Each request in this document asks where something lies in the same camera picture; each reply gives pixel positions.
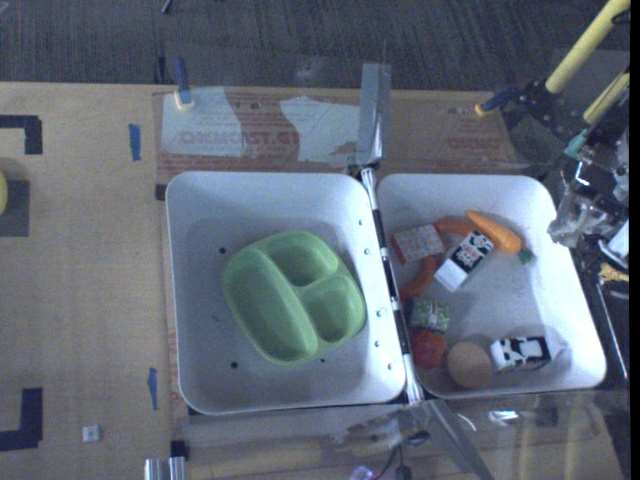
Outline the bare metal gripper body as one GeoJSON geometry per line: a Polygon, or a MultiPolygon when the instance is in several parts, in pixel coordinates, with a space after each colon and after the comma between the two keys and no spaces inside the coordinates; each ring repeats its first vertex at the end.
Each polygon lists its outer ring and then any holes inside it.
{"type": "Polygon", "coordinates": [[[569,159],[562,210],[578,216],[597,210],[609,216],[627,216],[629,206],[629,148],[626,140],[613,145],[589,145],[571,140],[564,150],[569,159]]]}

